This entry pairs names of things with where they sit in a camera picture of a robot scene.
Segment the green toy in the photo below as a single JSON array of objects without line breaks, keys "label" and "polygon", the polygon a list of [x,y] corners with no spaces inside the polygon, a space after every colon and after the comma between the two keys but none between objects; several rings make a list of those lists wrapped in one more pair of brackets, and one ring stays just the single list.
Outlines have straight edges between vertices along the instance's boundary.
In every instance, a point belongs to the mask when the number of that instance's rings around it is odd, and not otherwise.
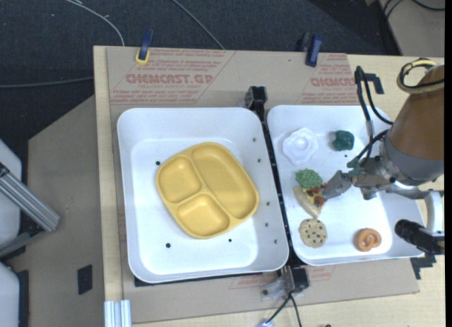
[{"label": "green toy", "polygon": [[295,180],[304,189],[316,188],[323,183],[320,175],[311,169],[304,169],[296,173]]},{"label": "green toy", "polygon": [[352,150],[355,143],[355,137],[349,131],[336,131],[336,139],[333,141],[333,146],[337,151]]}]

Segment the toy food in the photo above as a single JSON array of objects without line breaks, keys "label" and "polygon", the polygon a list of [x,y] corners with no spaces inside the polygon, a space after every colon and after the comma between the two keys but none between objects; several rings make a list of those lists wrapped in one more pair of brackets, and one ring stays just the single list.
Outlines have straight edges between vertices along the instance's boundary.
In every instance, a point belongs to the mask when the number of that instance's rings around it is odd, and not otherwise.
[{"label": "toy food", "polygon": [[302,166],[318,149],[317,135],[306,128],[294,131],[282,142],[282,152],[297,167]]},{"label": "toy food", "polygon": [[322,190],[320,187],[316,186],[315,188],[303,189],[300,186],[296,186],[294,188],[295,198],[298,203],[312,215],[314,218],[317,218],[322,211],[323,206],[325,205],[325,199],[322,196]]},{"label": "toy food", "polygon": [[360,251],[369,251],[381,244],[381,235],[375,229],[365,228],[356,237],[356,247]]},{"label": "toy food", "polygon": [[312,248],[323,246],[328,238],[326,226],[318,219],[303,220],[298,231],[303,243]]},{"label": "toy food", "polygon": [[349,131],[336,131],[336,139],[333,141],[333,146],[337,151],[352,150],[355,143],[355,137]]},{"label": "toy food", "polygon": [[322,185],[322,178],[311,169],[304,169],[295,174],[295,180],[305,189],[315,188]]}]

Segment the orange donut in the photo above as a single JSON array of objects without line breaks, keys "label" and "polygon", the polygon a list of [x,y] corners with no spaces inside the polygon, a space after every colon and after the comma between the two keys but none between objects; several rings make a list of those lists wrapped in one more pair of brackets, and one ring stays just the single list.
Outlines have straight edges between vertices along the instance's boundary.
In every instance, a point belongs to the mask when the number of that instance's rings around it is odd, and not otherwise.
[{"label": "orange donut", "polygon": [[375,229],[365,228],[357,234],[356,247],[360,251],[369,251],[381,244],[381,235]]}]

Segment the table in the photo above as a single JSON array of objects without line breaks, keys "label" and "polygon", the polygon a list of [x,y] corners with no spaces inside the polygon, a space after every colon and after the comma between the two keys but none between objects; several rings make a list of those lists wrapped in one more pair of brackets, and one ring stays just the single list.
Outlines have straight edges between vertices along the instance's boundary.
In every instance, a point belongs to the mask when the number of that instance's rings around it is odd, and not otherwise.
[{"label": "table", "polygon": [[[102,218],[102,245],[104,263],[105,299],[119,301],[124,298],[119,253],[118,216],[114,185],[112,127],[108,92],[106,47],[95,47],[95,97],[97,117],[97,146],[100,172],[100,207]],[[353,69],[357,65],[369,73],[376,73],[383,85],[395,85],[400,67],[413,57],[347,56]],[[433,59],[439,63],[443,59]],[[375,95],[374,103],[394,119],[403,105],[406,94],[396,87],[385,87],[385,95]],[[444,178],[436,182],[444,187]],[[422,270],[420,293],[351,300],[300,307],[304,326],[445,326],[445,262],[437,257],[437,264]],[[176,321],[140,323],[137,326],[257,326],[271,311],[250,311],[238,314],[205,316]],[[278,326],[296,326],[295,311],[290,305],[275,320]]]}]

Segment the yellow plate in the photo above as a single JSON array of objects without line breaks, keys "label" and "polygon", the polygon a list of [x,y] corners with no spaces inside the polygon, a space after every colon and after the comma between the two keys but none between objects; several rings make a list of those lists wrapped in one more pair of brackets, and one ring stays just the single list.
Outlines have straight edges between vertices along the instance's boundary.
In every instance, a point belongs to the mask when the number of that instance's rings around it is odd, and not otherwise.
[{"label": "yellow plate", "polygon": [[157,171],[157,190],[186,233],[196,238],[222,234],[256,211],[258,191],[224,146],[200,143],[174,155]]}]

